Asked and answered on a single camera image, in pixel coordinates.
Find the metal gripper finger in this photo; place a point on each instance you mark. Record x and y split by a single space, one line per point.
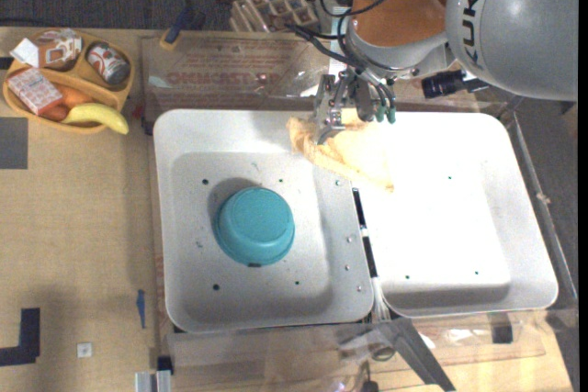
325 134

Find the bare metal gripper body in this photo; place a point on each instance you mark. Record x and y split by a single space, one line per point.
342 98

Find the yellow cloth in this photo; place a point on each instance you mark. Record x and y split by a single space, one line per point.
358 156

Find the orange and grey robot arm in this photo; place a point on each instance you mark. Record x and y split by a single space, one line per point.
505 14

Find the white plastic tray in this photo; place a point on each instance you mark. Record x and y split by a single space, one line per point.
257 142
459 234

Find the thin black and white rod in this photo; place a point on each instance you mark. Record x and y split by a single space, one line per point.
367 238

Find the wooden letter blocks set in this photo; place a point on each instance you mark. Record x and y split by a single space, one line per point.
275 7

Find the teal bowl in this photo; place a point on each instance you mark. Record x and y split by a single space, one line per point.
255 227

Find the yellow banana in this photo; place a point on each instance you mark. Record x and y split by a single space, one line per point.
98 114

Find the red and white can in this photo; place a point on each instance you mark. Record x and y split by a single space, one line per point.
108 63

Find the orange divided plate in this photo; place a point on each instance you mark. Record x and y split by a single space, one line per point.
82 71

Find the orange carrot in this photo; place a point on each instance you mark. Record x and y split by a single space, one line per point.
73 96

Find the white and orange carton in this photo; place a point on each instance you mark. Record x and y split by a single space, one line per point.
57 50

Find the pink and white packet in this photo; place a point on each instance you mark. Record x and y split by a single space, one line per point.
34 91

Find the black cylinder on white bracket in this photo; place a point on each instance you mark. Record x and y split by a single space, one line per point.
443 83

